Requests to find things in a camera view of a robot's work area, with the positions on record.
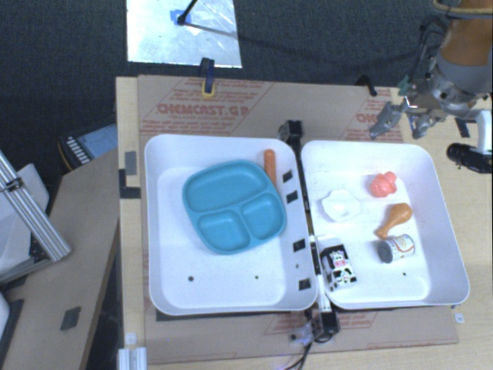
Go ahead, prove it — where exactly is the thin black and white rod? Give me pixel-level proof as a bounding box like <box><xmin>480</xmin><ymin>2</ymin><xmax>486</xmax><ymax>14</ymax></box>
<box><xmin>289</xmin><ymin>136</ymin><xmax>329</xmax><ymax>312</ymax></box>

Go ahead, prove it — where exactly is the brown cardboard board red print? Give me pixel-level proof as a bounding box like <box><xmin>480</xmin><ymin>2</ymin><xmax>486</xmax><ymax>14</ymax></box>
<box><xmin>137</xmin><ymin>75</ymin><xmax>461</xmax><ymax>365</ymax></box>

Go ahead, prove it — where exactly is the white cow print milk carton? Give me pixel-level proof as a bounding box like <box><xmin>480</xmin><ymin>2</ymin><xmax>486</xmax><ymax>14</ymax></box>
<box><xmin>316</xmin><ymin>236</ymin><xmax>358</xmax><ymax>293</ymax></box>

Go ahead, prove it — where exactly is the orange toy chicken drumstick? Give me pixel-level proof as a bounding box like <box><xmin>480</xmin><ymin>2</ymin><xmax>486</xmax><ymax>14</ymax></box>
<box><xmin>374</xmin><ymin>202</ymin><xmax>414</xmax><ymax>241</ymax></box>

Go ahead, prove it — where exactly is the black block with wires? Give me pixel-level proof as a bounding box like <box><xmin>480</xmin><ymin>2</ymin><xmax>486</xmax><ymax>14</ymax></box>
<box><xmin>278</xmin><ymin>119</ymin><xmax>304</xmax><ymax>143</ymax></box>
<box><xmin>289</xmin><ymin>309</ymin><xmax>341</xmax><ymax>345</ymax></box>

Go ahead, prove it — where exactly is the black cylinder on white bracket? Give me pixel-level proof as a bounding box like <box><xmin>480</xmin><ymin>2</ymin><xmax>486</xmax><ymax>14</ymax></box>
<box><xmin>446</xmin><ymin>109</ymin><xmax>493</xmax><ymax>174</ymax></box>

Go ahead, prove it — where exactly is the white plastic tray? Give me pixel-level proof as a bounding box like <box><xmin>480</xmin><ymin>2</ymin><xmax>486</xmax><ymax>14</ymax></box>
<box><xmin>300</xmin><ymin>140</ymin><xmax>471</xmax><ymax>311</ymax></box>
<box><xmin>143</xmin><ymin>133</ymin><xmax>319</xmax><ymax>317</ymax></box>

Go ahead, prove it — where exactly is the small white can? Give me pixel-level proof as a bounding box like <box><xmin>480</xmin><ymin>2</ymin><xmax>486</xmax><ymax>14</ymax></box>
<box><xmin>376</xmin><ymin>234</ymin><xmax>418</xmax><ymax>264</ymax></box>

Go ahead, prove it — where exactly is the white toy fried egg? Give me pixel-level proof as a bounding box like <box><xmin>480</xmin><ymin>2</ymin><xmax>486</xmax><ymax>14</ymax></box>
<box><xmin>320</xmin><ymin>189</ymin><xmax>363</xmax><ymax>223</ymax></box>

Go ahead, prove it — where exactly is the pink toy octopus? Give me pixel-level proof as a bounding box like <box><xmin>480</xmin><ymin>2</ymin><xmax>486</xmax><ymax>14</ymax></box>
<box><xmin>370</xmin><ymin>170</ymin><xmax>397</xmax><ymax>199</ymax></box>

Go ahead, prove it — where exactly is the blue divided plate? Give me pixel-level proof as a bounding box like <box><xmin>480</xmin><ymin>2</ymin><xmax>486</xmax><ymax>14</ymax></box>
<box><xmin>182</xmin><ymin>159</ymin><xmax>287</xmax><ymax>256</ymax></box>

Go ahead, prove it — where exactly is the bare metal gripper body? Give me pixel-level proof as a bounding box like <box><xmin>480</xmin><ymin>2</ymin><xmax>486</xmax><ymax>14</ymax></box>
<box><xmin>404</xmin><ymin>78</ymin><xmax>484</xmax><ymax>122</ymax></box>

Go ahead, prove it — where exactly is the orange toy sausage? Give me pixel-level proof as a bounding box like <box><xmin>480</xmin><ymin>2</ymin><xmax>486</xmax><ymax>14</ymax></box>
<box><xmin>263</xmin><ymin>149</ymin><xmax>278</xmax><ymax>189</ymax></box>

